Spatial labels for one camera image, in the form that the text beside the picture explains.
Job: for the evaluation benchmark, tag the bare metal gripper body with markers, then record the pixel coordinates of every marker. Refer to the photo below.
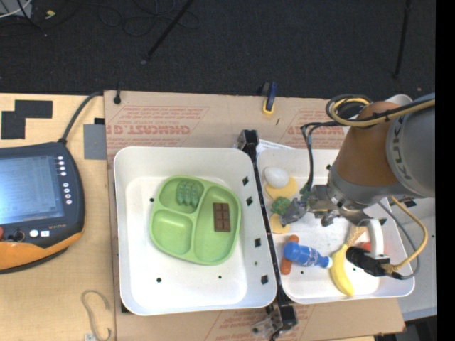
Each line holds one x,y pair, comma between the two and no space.
324,199

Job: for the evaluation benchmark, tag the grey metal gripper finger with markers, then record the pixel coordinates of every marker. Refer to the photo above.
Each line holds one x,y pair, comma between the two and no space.
328,219
294,212

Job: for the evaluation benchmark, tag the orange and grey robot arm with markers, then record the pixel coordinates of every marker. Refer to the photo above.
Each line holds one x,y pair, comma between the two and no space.
369,155

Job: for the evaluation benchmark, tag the green broccoli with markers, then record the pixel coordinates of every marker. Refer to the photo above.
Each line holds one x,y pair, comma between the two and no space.
280,205

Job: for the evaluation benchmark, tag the yellow round biscuit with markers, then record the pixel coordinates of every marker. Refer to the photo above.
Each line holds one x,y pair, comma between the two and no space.
276,225

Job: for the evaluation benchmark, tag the yellow cheese slice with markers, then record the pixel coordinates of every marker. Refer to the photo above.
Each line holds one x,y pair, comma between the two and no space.
289,189

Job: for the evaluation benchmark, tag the tan ice cream cone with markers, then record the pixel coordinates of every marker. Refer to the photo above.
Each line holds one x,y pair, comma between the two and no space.
355,234

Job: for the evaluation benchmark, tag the thin black and white rod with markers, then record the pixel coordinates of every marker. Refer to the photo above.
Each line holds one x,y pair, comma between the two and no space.
263,204

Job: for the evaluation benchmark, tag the white egg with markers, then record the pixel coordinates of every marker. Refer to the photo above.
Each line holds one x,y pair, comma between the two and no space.
276,177

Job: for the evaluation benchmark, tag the blue bottle with white cap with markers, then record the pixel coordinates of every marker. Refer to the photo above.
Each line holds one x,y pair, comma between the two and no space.
302,255

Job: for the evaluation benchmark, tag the red and orange toy piece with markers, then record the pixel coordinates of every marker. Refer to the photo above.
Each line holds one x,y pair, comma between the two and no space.
365,245

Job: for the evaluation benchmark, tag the yellow banana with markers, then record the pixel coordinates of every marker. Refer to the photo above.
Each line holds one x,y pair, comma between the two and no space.
341,272

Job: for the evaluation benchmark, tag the orange sausage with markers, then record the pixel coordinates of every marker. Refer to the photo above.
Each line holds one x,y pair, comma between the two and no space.
286,266

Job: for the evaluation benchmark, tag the white plastic tray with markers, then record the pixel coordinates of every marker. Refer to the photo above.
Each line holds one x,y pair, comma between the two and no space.
313,286
185,290

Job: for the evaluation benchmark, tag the brown chocolate bar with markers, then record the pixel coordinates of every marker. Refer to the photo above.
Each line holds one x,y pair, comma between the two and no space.
222,217

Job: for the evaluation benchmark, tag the green pea pods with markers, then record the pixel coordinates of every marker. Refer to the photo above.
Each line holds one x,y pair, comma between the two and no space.
187,192

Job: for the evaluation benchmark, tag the brown cardboard board red print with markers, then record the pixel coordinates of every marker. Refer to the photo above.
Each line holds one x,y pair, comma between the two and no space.
213,119

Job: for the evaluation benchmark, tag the green divided plate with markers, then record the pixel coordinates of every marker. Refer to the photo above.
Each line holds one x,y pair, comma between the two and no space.
170,226

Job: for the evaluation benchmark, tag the black cylinder on white bracket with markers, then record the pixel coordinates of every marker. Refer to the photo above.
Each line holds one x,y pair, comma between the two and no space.
367,258

